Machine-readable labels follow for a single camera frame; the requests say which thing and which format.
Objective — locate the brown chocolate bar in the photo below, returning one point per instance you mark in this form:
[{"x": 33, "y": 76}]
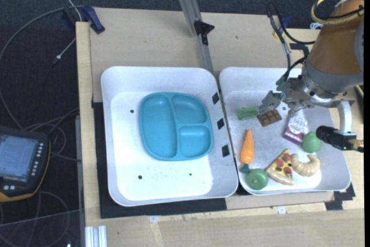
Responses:
[{"x": 269, "y": 118}]

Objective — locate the black cylinder on white bracket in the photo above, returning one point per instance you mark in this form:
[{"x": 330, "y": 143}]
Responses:
[{"x": 332, "y": 136}]

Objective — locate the beige croissant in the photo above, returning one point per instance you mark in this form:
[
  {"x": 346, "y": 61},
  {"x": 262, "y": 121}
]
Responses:
[{"x": 307, "y": 166}]

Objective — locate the brown cardboard board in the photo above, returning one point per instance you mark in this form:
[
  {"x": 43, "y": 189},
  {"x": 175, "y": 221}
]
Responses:
[{"x": 150, "y": 43}]

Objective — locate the green apple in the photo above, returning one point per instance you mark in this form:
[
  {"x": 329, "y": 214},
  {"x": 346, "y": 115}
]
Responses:
[
  {"x": 311, "y": 142},
  {"x": 256, "y": 179}
]

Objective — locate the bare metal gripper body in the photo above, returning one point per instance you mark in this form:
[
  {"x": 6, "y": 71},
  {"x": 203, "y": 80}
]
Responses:
[{"x": 297, "y": 92}]

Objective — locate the pink and purple carton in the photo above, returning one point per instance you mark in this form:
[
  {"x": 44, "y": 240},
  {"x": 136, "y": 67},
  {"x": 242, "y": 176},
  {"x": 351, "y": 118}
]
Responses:
[{"x": 295, "y": 130}]

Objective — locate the pizza slice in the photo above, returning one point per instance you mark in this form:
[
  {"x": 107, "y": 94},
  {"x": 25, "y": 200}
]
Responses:
[{"x": 281, "y": 169}]

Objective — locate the blue divided plate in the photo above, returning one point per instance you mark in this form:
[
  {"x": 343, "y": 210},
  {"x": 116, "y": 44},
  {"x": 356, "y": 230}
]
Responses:
[{"x": 162, "y": 124}]

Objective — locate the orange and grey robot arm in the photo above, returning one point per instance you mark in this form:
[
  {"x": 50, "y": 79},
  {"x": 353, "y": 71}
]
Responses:
[{"x": 335, "y": 46}]

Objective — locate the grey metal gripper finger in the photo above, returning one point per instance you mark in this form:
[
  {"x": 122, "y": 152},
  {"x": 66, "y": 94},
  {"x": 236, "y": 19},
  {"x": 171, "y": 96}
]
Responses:
[
  {"x": 270, "y": 101},
  {"x": 295, "y": 110}
]

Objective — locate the orange carrot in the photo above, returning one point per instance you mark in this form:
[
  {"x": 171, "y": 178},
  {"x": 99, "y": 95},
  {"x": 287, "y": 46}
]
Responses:
[{"x": 247, "y": 150}]

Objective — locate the white plastic tray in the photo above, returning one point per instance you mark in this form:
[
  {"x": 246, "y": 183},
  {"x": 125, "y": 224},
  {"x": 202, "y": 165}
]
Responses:
[
  {"x": 162, "y": 182},
  {"x": 269, "y": 139}
]

